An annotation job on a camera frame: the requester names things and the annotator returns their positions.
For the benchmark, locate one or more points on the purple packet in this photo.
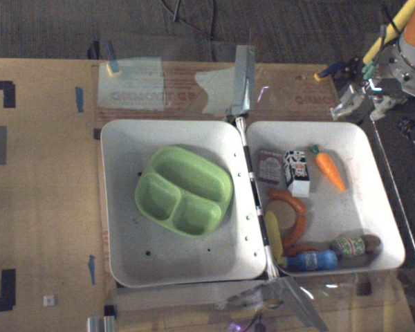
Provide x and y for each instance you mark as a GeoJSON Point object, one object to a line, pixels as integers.
{"type": "Point", "coordinates": [269, 167]}

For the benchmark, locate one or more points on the orange carrot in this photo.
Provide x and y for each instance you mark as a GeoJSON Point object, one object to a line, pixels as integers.
{"type": "Point", "coordinates": [328, 169]}

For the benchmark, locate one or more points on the white plastic tray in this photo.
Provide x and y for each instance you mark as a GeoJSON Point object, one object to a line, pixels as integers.
{"type": "Point", "coordinates": [180, 261]}
{"type": "Point", "coordinates": [352, 213]}

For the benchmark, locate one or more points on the brown round toy food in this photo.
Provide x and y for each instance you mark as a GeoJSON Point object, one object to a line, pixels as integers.
{"type": "Point", "coordinates": [371, 243]}

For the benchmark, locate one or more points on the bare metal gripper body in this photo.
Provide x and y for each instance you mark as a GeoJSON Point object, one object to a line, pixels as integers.
{"type": "Point", "coordinates": [397, 78]}

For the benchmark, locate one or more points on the brown cardboard board red print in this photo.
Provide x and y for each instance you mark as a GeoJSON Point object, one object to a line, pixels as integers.
{"type": "Point", "coordinates": [180, 92]}

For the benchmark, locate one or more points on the small white square block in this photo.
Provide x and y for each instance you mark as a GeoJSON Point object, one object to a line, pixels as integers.
{"type": "Point", "coordinates": [49, 300]}

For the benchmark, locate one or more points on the green and white can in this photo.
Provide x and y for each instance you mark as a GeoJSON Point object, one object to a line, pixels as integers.
{"type": "Point", "coordinates": [348, 246]}

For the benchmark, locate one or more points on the green divided plate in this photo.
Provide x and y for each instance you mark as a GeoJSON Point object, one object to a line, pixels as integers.
{"type": "Point", "coordinates": [185, 185]}

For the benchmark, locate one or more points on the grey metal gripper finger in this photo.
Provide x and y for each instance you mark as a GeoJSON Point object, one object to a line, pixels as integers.
{"type": "Point", "coordinates": [351, 102]}
{"type": "Point", "coordinates": [385, 105]}

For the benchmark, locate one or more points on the blue bottle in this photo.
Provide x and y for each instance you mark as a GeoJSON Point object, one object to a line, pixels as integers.
{"type": "Point", "coordinates": [311, 260]}

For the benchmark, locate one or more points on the black and white milk carton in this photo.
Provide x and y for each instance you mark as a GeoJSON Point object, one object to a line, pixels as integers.
{"type": "Point", "coordinates": [297, 173]}

